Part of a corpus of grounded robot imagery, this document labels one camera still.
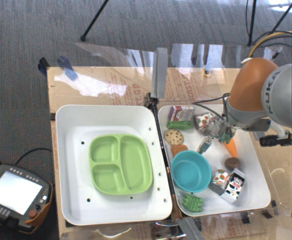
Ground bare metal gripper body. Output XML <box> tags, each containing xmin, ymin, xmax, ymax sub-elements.
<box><xmin>202</xmin><ymin>115</ymin><xmax>236</xmax><ymax>144</ymax></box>

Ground white can with orange print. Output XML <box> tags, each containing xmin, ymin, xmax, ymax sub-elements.
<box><xmin>193</xmin><ymin>112</ymin><xmax>215</xmax><ymax>132</ymax></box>
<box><xmin>208</xmin><ymin>169</ymin><xmax>231</xmax><ymax>195</ymax></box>

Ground orange carrot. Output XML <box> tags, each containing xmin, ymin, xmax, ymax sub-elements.
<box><xmin>223</xmin><ymin>137</ymin><xmax>238</xmax><ymax>159</ymax></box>

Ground orange toy slices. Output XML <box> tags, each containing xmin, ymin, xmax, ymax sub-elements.
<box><xmin>170</xmin><ymin>144</ymin><xmax>189</xmax><ymax>158</ymax></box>

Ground blue bowl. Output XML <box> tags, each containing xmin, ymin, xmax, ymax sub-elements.
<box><xmin>170</xmin><ymin>150</ymin><xmax>212</xmax><ymax>194</ymax></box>

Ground chocolate chip biscuit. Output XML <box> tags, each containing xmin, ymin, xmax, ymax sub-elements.
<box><xmin>163</xmin><ymin>128</ymin><xmax>185</xmax><ymax>146</ymax></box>

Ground green toy beans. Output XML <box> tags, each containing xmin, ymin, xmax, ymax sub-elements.
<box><xmin>166</xmin><ymin>120</ymin><xmax>194</xmax><ymax>131</ymax></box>

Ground brown round toy biscuit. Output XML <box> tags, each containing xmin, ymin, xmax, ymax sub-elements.
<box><xmin>224</xmin><ymin>156</ymin><xmax>241</xmax><ymax>171</ymax></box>

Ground purple and white carton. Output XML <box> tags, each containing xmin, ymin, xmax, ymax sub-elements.
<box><xmin>168</xmin><ymin>105</ymin><xmax>195</xmax><ymax>123</ymax></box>

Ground white carton with cow print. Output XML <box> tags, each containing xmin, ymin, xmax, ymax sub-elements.
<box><xmin>220</xmin><ymin>168</ymin><xmax>246</xmax><ymax>205</ymax></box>

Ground green pea pods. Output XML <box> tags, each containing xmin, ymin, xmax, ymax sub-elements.
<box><xmin>181</xmin><ymin>193</ymin><xmax>205</xmax><ymax>213</ymax></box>

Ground white plastic tray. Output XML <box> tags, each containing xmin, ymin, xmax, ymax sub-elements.
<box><xmin>55</xmin><ymin>104</ymin><xmax>173</xmax><ymax>227</ymax></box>
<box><xmin>157</xmin><ymin>103</ymin><xmax>272</xmax><ymax>218</ymax></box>

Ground green divided plate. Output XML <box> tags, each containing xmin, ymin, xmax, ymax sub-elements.
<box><xmin>88</xmin><ymin>133</ymin><xmax>154</xmax><ymax>196</ymax></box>

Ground brown cardboard board red print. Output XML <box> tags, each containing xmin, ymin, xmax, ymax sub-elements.
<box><xmin>47</xmin><ymin>66</ymin><xmax>292</xmax><ymax>240</ymax></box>

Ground black cylinder on white bracket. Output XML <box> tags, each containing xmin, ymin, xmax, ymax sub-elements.
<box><xmin>259</xmin><ymin>120</ymin><xmax>292</xmax><ymax>148</ymax></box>

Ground black block with thin wires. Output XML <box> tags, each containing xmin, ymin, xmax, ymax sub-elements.
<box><xmin>143</xmin><ymin>92</ymin><xmax>160</xmax><ymax>110</ymax></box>

